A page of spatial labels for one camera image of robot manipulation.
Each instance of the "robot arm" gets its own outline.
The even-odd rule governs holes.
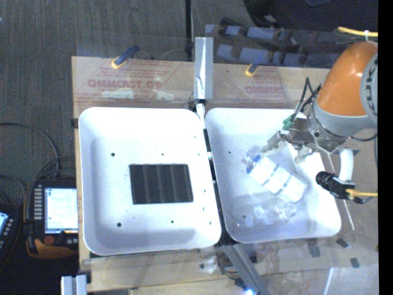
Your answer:
[[[310,88],[312,95],[305,100],[305,91]],[[306,118],[298,117],[299,112],[308,108]],[[377,136],[378,128],[378,45],[375,42],[356,42],[349,46],[337,59],[325,82],[313,91],[306,80],[302,98],[295,112],[284,121],[283,134],[277,132],[261,149],[267,155],[280,150],[290,143],[298,151],[295,158],[302,162],[314,152],[340,153],[341,171],[337,177],[320,172],[316,181],[339,199],[350,199],[357,203],[365,200],[364,193],[354,190],[351,182],[353,151],[341,147],[347,139],[370,128]]]

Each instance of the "white plastic part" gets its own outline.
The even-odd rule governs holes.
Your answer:
[[[272,194],[287,197],[292,202],[298,202],[307,188],[304,180],[267,156],[255,163],[249,176]]]
[[[253,145],[266,143],[278,130],[290,109],[214,108],[206,113],[206,128],[216,169],[225,225],[233,239],[241,243],[316,238],[335,235],[341,218],[334,197],[317,185],[315,177],[325,170],[321,155],[312,154],[300,164],[294,162],[297,151],[288,145],[272,158],[307,182],[308,188],[290,221],[264,230],[236,230],[232,221],[236,207],[252,203],[262,192],[269,192],[250,178],[241,162]]]
[[[153,90],[157,95],[158,101],[173,101],[173,95],[162,91]]]
[[[236,225],[235,231],[258,231],[282,226],[296,214],[296,206],[290,200],[268,195],[260,195],[255,199],[254,202],[236,205],[233,209],[231,216]]]
[[[351,181],[354,171],[354,153],[353,150],[344,147],[340,150],[340,174],[338,179],[342,181]]]
[[[134,99],[134,91],[130,88],[120,88],[116,91],[105,91],[102,93],[103,98],[122,98]]]
[[[221,225],[203,128],[186,109],[90,108],[79,117],[84,239],[100,256],[205,248]],[[192,202],[134,204],[130,164],[186,164]]]

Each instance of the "gray carpet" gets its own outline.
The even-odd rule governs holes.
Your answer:
[[[195,36],[222,17],[252,25],[242,0],[192,0],[192,13]],[[186,38],[185,0],[0,0],[0,17],[0,122],[39,128],[60,155],[74,153],[71,56],[115,55],[122,34]],[[54,153],[34,131],[0,127],[0,156],[0,174],[29,183]]]

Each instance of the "black cable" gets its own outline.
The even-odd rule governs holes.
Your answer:
[[[356,138],[355,136],[349,136],[348,139],[352,139],[352,140],[355,140],[358,142],[369,142],[369,141],[375,140],[377,137],[378,137],[378,134],[376,133],[375,135],[373,135],[369,138],[366,138],[366,139]]]
[[[3,201],[3,203],[8,203],[8,204],[11,203],[10,200],[8,200],[8,198],[1,192],[0,192],[0,199]]]
[[[374,158],[375,158],[375,167],[378,169],[378,137],[374,140]]]
[[[302,101],[305,99],[308,85],[309,85],[309,78],[306,77],[306,82],[305,82],[305,86],[303,87],[302,95],[301,95],[301,97],[300,97],[300,99],[299,99],[298,105],[297,105],[296,108],[295,108],[295,112],[294,112],[295,115],[298,114],[298,112],[299,112],[299,110],[300,110],[300,107],[302,106]]]
[[[50,166],[52,163],[54,163],[54,162],[56,162],[56,169],[57,170],[61,170],[61,165],[60,165],[60,161],[61,160],[63,160],[63,159],[65,159],[65,160],[74,160],[72,157],[70,157],[70,156],[59,156],[59,157],[57,157],[57,158],[55,158],[55,159],[53,159],[53,160],[50,160],[49,162],[47,162],[40,170],[39,170],[39,172],[37,173],[37,175],[36,175],[36,179],[39,179],[40,178],[40,176],[41,176],[41,173],[48,167],[48,166]]]
[[[66,169],[62,169],[62,170],[50,170],[50,171],[47,171],[47,172],[41,174],[41,175],[40,175],[40,178],[38,178],[38,179],[43,179],[43,178],[45,178],[45,177],[47,177],[47,176],[49,176],[49,175],[51,175],[51,174],[54,174],[54,173],[56,173],[56,174],[58,174],[58,173],[72,173],[72,174],[75,174],[76,172],[75,172],[75,170],[66,170]]]
[[[356,197],[354,201],[359,204],[365,204],[373,198],[375,198],[375,197],[368,197],[366,199],[361,199],[361,198]]]
[[[300,112],[303,112],[305,110],[305,108],[312,103],[313,99],[315,98],[315,96],[319,93],[319,90],[321,89],[322,84],[319,84],[319,86],[317,87],[317,89],[314,91],[311,88],[310,85],[310,89],[311,89],[311,95],[310,97],[304,102],[303,106],[300,108]]]
[[[0,127],[6,127],[6,126],[13,126],[13,127],[21,127],[21,128],[27,128],[29,130],[38,132],[39,134],[41,134],[42,136],[44,136],[48,142],[50,143],[51,147],[53,148],[53,151],[55,153],[56,157],[59,157],[59,152],[58,149],[56,147],[56,144],[53,142],[53,140],[51,139],[51,137],[49,137],[45,132],[43,132],[42,130],[36,128],[36,127],[31,127],[29,125],[23,125],[23,124],[19,124],[16,122],[0,122]]]
[[[191,0],[185,0],[185,37],[192,39],[192,10]]]
[[[308,82],[307,82],[307,86],[308,86],[308,89],[310,90],[310,92],[312,93],[312,94],[314,94],[314,90],[313,90],[313,88],[311,87],[311,83],[309,82],[309,79],[308,79]]]
[[[22,191],[22,196],[21,196],[21,200],[20,201],[23,201],[23,198],[25,197],[26,191],[27,191],[26,185],[23,183],[23,181],[20,181],[17,178],[14,178],[14,177],[11,177],[11,176],[7,176],[7,175],[3,175],[3,174],[0,174],[0,179],[5,179],[5,180],[11,181],[11,182],[17,184],[19,186],[19,188],[21,189],[21,191]],[[10,203],[10,201],[8,199],[6,199],[4,194],[0,193],[0,195],[1,195],[1,199],[3,201],[5,201],[6,203]]]

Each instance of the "cable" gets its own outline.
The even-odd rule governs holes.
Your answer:
[[[65,169],[62,169],[62,170],[50,170],[50,171],[47,171],[46,173],[43,173],[43,174],[41,174],[40,175],[40,178],[38,178],[38,179],[42,179],[42,178],[45,178],[46,176],[49,176],[49,175],[51,175],[51,174],[54,174],[54,173],[56,173],[56,174],[58,174],[58,173],[72,173],[72,174],[75,174],[75,171],[74,170],[65,170]]]
[[[231,280],[237,280],[240,278],[240,274],[236,270],[228,270],[227,268],[224,268],[224,274]]]
[[[306,108],[306,106],[309,105],[309,104],[312,102],[312,100],[313,100],[313,98],[315,97],[315,95],[316,95],[316,94],[319,92],[319,90],[321,89],[321,86],[322,86],[322,84],[320,84],[316,90],[313,90],[313,88],[311,87],[311,84],[310,84],[310,82],[309,82],[309,78],[308,78],[308,77],[306,78],[305,85],[304,85],[303,91],[302,91],[302,95],[301,95],[301,97],[300,97],[300,99],[299,99],[299,101],[298,101],[298,103],[297,103],[297,105],[296,105],[296,107],[295,107],[294,113],[293,113],[292,115],[290,115],[288,118],[286,118],[286,119],[283,121],[283,124],[284,124],[284,125],[282,126],[283,130],[288,130],[288,129],[290,128],[290,126],[293,124],[293,121],[294,121],[294,119],[296,118],[296,116],[298,115],[298,113],[299,113],[299,112],[303,112],[304,109]],[[305,99],[307,89],[310,90],[311,95],[310,95],[310,97],[302,104],[302,102],[303,102],[304,99]]]
[[[1,192],[0,192],[0,199],[1,199],[4,203],[8,203],[8,204],[11,203],[10,200],[8,200],[8,198],[7,198],[4,194],[2,194]]]
[[[160,56],[160,60],[164,60],[164,57],[170,55],[171,53],[179,52],[179,51],[181,51],[181,50],[184,51],[184,48],[177,48],[177,49],[169,50],[169,51],[163,53],[163,54]]]
[[[347,33],[357,36],[368,36],[368,37],[378,37],[378,32],[369,32],[369,31],[358,31],[356,29],[346,28],[339,26],[337,30],[341,33]]]
[[[377,197],[378,193],[377,192],[362,192],[360,190],[355,190],[355,189],[346,189],[346,192],[351,196],[351,197]]]
[[[3,175],[3,174],[0,174],[0,178],[1,178],[1,179],[8,180],[8,181],[11,181],[11,182],[17,184],[17,185],[19,186],[19,188],[21,189],[21,191],[22,191],[21,200],[23,200],[23,198],[24,198],[25,195],[26,195],[26,191],[27,191],[26,185],[24,185],[23,181],[20,181],[20,180],[17,179],[17,178],[14,178],[14,177],[11,177],[11,176],[7,176],[7,175]],[[0,193],[0,198],[1,198],[4,202],[6,202],[6,203],[10,203],[10,200],[8,200],[8,199],[6,198],[6,196],[5,196],[4,194],[2,194],[2,193]]]
[[[185,38],[192,40],[192,8],[191,0],[185,0]]]
[[[366,139],[356,138],[355,136],[349,136],[348,139],[352,139],[352,140],[355,140],[355,141],[358,141],[358,142],[369,142],[369,141],[372,141],[372,140],[376,139],[377,137],[378,137],[378,134],[375,133],[375,135],[373,135],[373,136],[371,136],[369,138],[366,138]]]
[[[0,122],[0,127],[6,127],[6,126],[14,126],[14,127],[21,127],[21,128],[27,128],[30,129],[32,131],[38,132],[39,134],[41,134],[42,136],[44,136],[48,142],[50,143],[51,147],[53,148],[53,151],[56,155],[56,157],[59,157],[59,152],[57,150],[56,144],[53,142],[53,140],[51,139],[51,137],[49,137],[45,132],[43,132],[42,130],[35,128],[35,127],[30,127],[29,125],[23,125],[23,124],[18,124],[16,122]]]
[[[56,169],[57,170],[61,170],[61,167],[60,167],[60,160],[62,160],[62,159],[66,159],[66,160],[74,160],[72,157],[70,157],[70,156],[59,156],[59,157],[57,157],[57,158],[55,158],[55,159],[53,159],[53,160],[50,160],[49,162],[47,162],[40,170],[39,170],[39,172],[37,173],[37,175],[36,175],[36,179],[39,179],[40,177],[41,177],[41,173],[48,167],[48,166],[50,166],[50,164],[52,164],[52,163],[54,163],[54,161],[56,161]]]
[[[374,140],[374,158],[375,158],[375,167],[378,169],[378,137]]]

